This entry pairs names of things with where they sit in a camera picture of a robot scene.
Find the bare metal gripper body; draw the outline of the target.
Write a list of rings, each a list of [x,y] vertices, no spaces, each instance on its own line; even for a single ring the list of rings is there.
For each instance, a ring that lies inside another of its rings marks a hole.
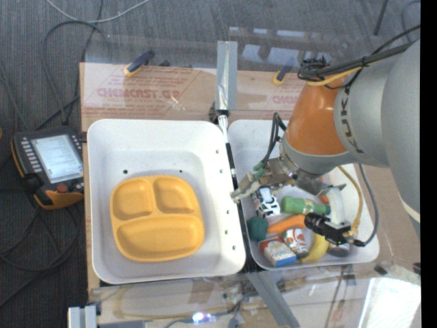
[[[309,182],[309,175],[287,158],[260,161],[253,167],[253,176],[261,186],[296,185]]]

